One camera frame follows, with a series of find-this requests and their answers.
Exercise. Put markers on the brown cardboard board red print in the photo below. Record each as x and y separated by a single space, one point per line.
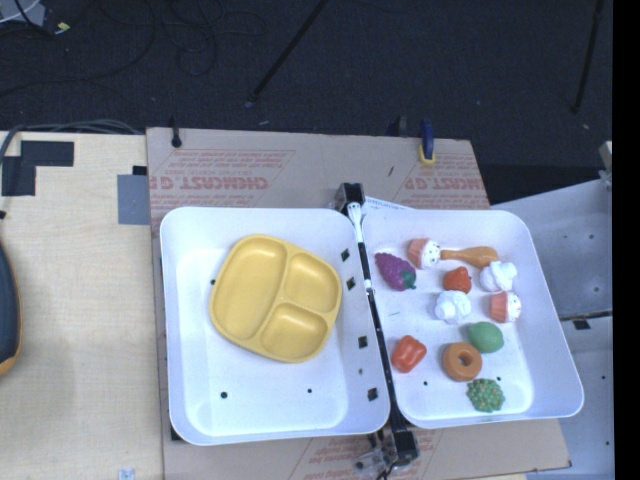
310 168

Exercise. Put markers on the purple grapes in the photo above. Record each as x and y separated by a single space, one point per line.
392 270

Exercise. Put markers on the yellow divided plate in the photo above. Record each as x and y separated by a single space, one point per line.
275 298

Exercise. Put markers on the thin black and white rod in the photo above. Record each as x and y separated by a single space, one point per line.
372 298

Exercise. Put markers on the orange cupcake white icing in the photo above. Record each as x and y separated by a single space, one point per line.
504 306
422 252

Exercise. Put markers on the red-orange tomato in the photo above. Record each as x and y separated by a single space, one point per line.
457 280

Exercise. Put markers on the brown chicken drumstick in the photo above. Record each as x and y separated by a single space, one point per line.
472 255

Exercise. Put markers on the white cauliflower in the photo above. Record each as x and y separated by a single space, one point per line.
452 306
497 276

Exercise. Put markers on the orange bell pepper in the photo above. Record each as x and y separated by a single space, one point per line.
407 354

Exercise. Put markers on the white plastic tray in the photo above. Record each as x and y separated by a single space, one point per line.
530 348
200 368

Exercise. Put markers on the brown doughnut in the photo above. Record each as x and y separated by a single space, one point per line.
452 363

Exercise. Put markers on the green lime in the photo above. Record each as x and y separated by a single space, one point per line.
485 337

